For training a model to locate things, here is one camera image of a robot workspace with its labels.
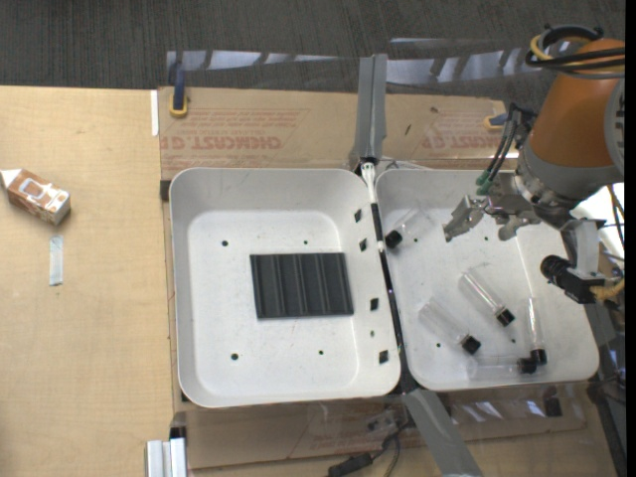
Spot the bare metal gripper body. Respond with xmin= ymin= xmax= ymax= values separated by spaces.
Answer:
xmin=482 ymin=172 xmax=573 ymax=226

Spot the white plastic tray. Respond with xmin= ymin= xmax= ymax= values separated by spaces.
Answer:
xmin=168 ymin=166 xmax=403 ymax=409
xmin=374 ymin=167 xmax=601 ymax=394

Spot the clear plastic bottle black cap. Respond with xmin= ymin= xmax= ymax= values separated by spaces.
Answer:
xmin=523 ymin=296 xmax=550 ymax=367
xmin=384 ymin=208 xmax=424 ymax=249
xmin=466 ymin=357 xmax=540 ymax=383
xmin=417 ymin=297 xmax=483 ymax=356
xmin=457 ymin=271 xmax=517 ymax=328

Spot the black ribbed rectangular mat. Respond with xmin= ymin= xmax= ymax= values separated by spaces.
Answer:
xmin=248 ymin=251 xmax=356 ymax=321

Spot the brown cardboard board red print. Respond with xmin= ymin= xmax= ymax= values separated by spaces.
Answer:
xmin=157 ymin=85 xmax=588 ymax=470

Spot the brown and white carton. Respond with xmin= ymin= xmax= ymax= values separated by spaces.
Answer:
xmin=0 ymin=167 xmax=73 ymax=228

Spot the black cylinder on white bracket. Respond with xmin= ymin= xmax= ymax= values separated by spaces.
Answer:
xmin=540 ymin=219 xmax=610 ymax=306

